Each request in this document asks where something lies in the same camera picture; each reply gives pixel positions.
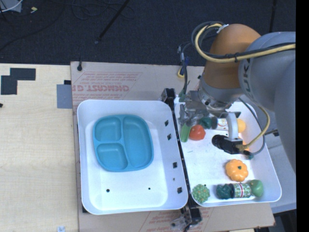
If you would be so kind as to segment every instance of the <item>zip tie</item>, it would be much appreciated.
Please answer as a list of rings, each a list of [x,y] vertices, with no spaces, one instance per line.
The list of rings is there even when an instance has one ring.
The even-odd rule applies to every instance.
[[[221,26],[221,27],[218,29],[217,33],[219,33],[222,29],[224,29],[224,28],[227,27],[227,26],[228,26],[228,24],[224,24],[223,26]]]

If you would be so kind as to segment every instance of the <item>tomato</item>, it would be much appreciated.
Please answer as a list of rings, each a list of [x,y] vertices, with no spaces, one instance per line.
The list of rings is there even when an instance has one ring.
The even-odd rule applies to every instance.
[[[206,135],[204,128],[201,125],[194,125],[189,133],[191,140],[202,140]]]

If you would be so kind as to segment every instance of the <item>yellow cable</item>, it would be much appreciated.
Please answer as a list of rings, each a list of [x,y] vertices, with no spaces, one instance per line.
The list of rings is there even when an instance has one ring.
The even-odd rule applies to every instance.
[[[257,135],[256,138],[254,138],[250,143],[246,144],[246,145],[236,145],[236,147],[240,150],[240,151],[244,151],[245,149],[249,148],[253,143],[255,143],[262,135],[264,135],[264,133],[267,131],[269,125],[270,125],[270,117],[267,113],[267,111],[263,108],[260,107],[259,108],[264,112],[264,114],[267,117],[267,121],[266,121],[266,125],[265,128]]]
[[[200,38],[201,34],[204,32],[204,30],[207,28],[213,28],[213,27],[221,27],[222,25],[219,23],[213,24],[211,26],[204,26],[196,35],[195,37],[195,47],[197,49],[197,52],[206,60],[212,61],[212,62],[216,62],[216,63],[230,63],[230,62],[234,62],[235,58],[221,58],[221,59],[217,59],[217,58],[212,58],[208,55],[206,55],[199,47],[198,45],[198,39]],[[280,51],[285,51],[285,50],[291,50],[291,49],[295,49],[296,48],[296,44],[289,44],[289,45],[285,45],[285,46],[280,46],[277,47],[275,49],[269,49],[263,52],[259,52],[259,53],[252,53],[252,54],[247,54],[244,56],[239,56],[237,57],[237,60],[243,60],[243,59],[247,59],[247,58],[255,58],[255,57],[260,57],[260,56],[264,56],[264,55],[268,55],[268,54],[272,54],[272,53],[276,53],[276,52],[280,52]]]

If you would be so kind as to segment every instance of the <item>white cable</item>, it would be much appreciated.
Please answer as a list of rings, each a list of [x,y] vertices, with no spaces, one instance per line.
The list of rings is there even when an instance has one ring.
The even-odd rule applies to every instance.
[[[20,0],[17,4],[15,4],[12,8],[9,8],[9,9],[5,9],[5,10],[2,10],[2,12],[6,12],[6,11],[9,11],[9,10],[12,10],[13,8],[16,8],[23,0]]]

